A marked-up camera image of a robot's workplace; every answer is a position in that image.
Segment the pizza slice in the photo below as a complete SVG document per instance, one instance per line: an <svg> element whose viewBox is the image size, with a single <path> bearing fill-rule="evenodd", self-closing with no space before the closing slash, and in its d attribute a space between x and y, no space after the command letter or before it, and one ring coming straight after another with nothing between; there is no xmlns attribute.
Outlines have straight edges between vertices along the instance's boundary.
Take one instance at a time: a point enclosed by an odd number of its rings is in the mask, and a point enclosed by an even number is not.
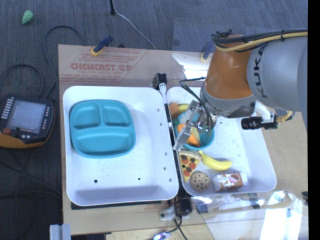
<svg viewBox="0 0 320 240"><path fill-rule="evenodd" d="M184 182L188 182L191 174L195 171L200 163L201 156L193 151L179 151L179 161Z"/></svg>

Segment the white wire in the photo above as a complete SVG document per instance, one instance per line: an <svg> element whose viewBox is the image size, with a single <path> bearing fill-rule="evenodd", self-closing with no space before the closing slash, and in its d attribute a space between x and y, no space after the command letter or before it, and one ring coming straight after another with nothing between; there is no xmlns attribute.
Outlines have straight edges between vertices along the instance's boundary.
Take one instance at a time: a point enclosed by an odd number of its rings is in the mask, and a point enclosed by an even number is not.
<svg viewBox="0 0 320 240"><path fill-rule="evenodd" d="M133 23L127 19L125 16L123 16L122 14L120 14L119 12L117 12L116 10L114 10L116 14L118 14L120 17L122 17L123 19L125 19L127 22L129 22L129 24L135 29L135 31L137 31L145 40L148 41L149 44L152 45L152 47L156 50L157 48L154 46L154 44L144 35L142 34L136 27L135 25L133 25Z"/></svg>

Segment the cookie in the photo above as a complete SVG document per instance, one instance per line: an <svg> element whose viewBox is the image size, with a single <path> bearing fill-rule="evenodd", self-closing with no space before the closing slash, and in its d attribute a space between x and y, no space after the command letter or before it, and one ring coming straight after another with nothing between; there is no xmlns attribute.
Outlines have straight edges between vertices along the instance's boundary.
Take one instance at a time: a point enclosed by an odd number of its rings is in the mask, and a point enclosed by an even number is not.
<svg viewBox="0 0 320 240"><path fill-rule="evenodd" d="M210 178L202 171L195 171L191 174L190 185L197 192L206 191L210 186Z"/></svg>

